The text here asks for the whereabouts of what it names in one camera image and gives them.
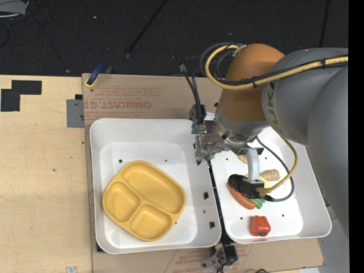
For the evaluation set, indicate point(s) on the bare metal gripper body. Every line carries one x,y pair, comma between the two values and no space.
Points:
211,144

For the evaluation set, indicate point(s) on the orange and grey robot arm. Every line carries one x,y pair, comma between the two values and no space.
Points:
298,101

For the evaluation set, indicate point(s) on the beige biscuit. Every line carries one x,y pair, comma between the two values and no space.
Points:
243,159

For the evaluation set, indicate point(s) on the thin black rod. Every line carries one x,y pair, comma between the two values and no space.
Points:
218,203

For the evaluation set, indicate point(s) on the white plastic tray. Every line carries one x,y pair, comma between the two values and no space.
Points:
295,218
148,135

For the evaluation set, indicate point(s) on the orange carrot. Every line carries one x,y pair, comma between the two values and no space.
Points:
244,201

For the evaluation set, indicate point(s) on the yellow divided plate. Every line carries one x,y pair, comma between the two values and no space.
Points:
148,192

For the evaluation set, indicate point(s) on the brown cardboard board red print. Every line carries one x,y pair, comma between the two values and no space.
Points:
136,104

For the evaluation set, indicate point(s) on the red bell pepper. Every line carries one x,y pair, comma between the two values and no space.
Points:
259,225

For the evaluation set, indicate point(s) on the black cylinder on white bracket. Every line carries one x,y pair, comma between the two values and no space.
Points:
253,163

